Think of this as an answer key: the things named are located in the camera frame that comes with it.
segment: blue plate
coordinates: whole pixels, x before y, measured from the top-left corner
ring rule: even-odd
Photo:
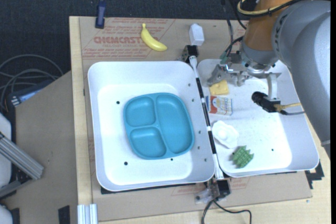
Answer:
[[[129,100],[124,124],[133,151],[141,158],[182,155],[194,144],[194,130],[183,101],[171,93],[145,94]]]

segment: white tray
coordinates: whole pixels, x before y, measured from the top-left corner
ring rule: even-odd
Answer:
[[[192,68],[179,61],[98,62],[88,72],[96,173],[110,191],[205,182],[214,161],[202,104]],[[167,92],[182,99],[189,112],[195,142],[183,155],[148,160],[131,149],[123,107],[131,98]]]
[[[218,63],[220,60],[207,59],[198,65],[204,95],[209,95],[206,81]],[[277,79],[281,104],[299,102],[287,67],[278,62],[270,71],[281,73]],[[212,124],[222,120],[233,126],[239,133],[238,146],[246,145],[254,153],[254,158],[244,168],[237,168],[231,161],[232,153],[237,148],[228,149],[215,140],[223,172],[232,177],[242,177],[309,170],[317,166],[319,156],[304,114],[289,116],[268,113],[253,103],[251,96],[255,91],[268,94],[266,79],[251,78],[240,87],[234,80],[228,80],[228,86],[229,95],[224,96],[232,99],[232,115],[209,114],[209,119]],[[302,107],[287,110],[297,112]]]

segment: yellow banana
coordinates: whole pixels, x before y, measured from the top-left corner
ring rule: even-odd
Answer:
[[[154,39],[151,34],[148,32],[146,28],[146,24],[142,24],[142,30],[141,30],[141,39],[145,44],[150,47],[153,50],[156,51],[165,51],[167,50],[167,46],[165,44],[162,44],[161,42]]]

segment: green plastic object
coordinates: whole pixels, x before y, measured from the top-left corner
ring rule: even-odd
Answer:
[[[245,167],[252,159],[254,154],[250,154],[250,150],[246,150],[246,146],[241,146],[233,155],[233,161],[238,168]]]

